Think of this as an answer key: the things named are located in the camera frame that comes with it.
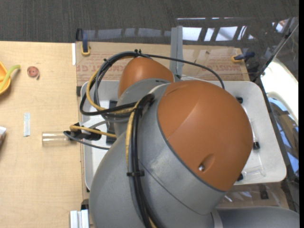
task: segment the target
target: yellow bowl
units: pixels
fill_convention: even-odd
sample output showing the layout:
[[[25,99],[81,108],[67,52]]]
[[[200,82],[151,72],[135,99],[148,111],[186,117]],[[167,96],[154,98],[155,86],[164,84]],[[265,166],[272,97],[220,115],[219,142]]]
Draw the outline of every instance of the yellow bowl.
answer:
[[[3,79],[5,77],[6,73],[7,73],[7,70],[6,70],[5,66],[0,62],[0,84],[2,82],[1,79]],[[0,91],[0,95],[2,95],[9,88],[10,81],[11,80],[10,80],[10,77],[9,77],[9,79],[6,81],[3,89]]]

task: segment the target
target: transparent tube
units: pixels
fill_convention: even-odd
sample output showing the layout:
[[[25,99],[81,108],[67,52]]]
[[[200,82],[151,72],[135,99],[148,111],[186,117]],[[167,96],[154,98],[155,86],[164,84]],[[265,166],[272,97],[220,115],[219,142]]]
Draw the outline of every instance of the transparent tube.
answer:
[[[69,141],[69,138],[64,135],[63,131],[42,133],[43,146],[66,145]]]

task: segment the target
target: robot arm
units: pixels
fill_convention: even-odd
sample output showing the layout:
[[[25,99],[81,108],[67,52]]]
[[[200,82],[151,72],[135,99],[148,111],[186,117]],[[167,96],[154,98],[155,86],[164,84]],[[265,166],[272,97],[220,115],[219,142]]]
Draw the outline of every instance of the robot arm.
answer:
[[[117,107],[101,108],[96,96],[93,102],[97,113],[114,123],[117,137],[91,186],[94,225],[299,227],[298,214],[286,209],[216,208],[253,146],[240,103],[212,83],[180,80],[147,55],[128,56],[135,58],[119,82]],[[92,76],[87,92],[118,58],[110,58]]]

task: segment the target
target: gray carpet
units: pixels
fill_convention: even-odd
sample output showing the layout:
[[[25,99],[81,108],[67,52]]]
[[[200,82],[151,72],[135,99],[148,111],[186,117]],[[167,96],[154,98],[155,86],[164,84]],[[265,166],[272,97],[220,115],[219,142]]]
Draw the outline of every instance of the gray carpet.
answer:
[[[299,0],[0,0],[0,40],[74,42],[77,28],[170,31],[176,18],[298,15]]]

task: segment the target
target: light wood tabletop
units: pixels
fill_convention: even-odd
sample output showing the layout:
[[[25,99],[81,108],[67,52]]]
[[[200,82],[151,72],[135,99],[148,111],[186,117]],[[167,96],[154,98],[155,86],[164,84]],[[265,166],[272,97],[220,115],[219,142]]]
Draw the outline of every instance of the light wood tabletop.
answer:
[[[69,212],[80,210],[80,145],[43,146],[42,132],[68,130],[78,122],[76,68],[68,43],[0,42],[0,61],[13,71],[0,95],[0,227],[66,228]],[[29,77],[36,66],[39,79]],[[24,113],[30,135],[24,137]]]

